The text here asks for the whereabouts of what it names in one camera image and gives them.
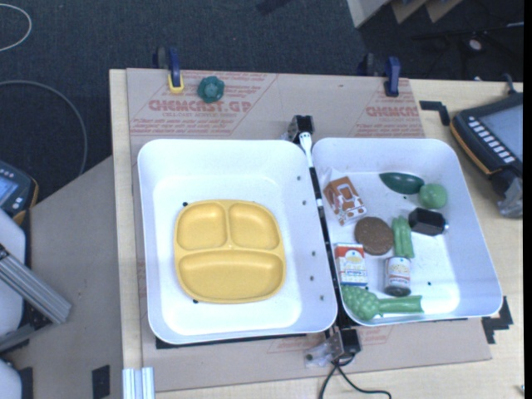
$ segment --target brown round object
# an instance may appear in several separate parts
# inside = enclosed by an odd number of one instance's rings
[[[378,217],[364,217],[355,226],[355,240],[369,254],[380,256],[393,247],[393,231]]]

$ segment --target can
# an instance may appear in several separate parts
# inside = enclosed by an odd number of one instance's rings
[[[410,259],[390,257],[385,265],[384,292],[396,297],[410,294]]]

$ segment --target blue clamp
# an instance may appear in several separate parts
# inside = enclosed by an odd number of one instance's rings
[[[384,83],[384,91],[386,96],[399,96],[399,72],[401,71],[401,63],[396,57],[388,57],[384,71],[388,80]]]
[[[170,47],[168,49],[168,86],[172,93],[181,93],[185,88],[183,74],[180,71],[180,60],[177,56],[177,49]]]

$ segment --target green broccoli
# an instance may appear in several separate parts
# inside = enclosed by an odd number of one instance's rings
[[[421,296],[378,298],[365,288],[342,285],[343,302],[362,321],[384,313],[423,313]]]

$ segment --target white tray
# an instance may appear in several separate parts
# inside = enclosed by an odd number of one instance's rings
[[[439,183],[448,193],[440,210],[449,229],[435,237],[412,233],[416,257],[411,261],[411,294],[423,296],[423,314],[385,315],[362,325],[384,325],[415,321],[482,317],[496,313],[502,292],[490,253],[476,218],[469,191],[456,153],[444,142],[433,139],[333,139],[320,140],[313,147],[313,160],[322,187],[332,170],[347,175],[367,207],[366,216],[377,216],[388,224],[398,215],[408,217],[420,207],[417,195],[402,195],[388,189],[379,178],[384,172],[403,172]],[[324,200],[332,244],[354,241],[354,225],[340,226]],[[368,287],[379,298],[384,282],[383,259],[366,254]]]
[[[153,140],[138,156],[148,318],[172,344],[315,333],[337,316],[333,281],[304,153],[283,140]],[[173,229],[183,203],[249,200],[283,236],[287,273],[269,299],[194,303],[179,285]]]

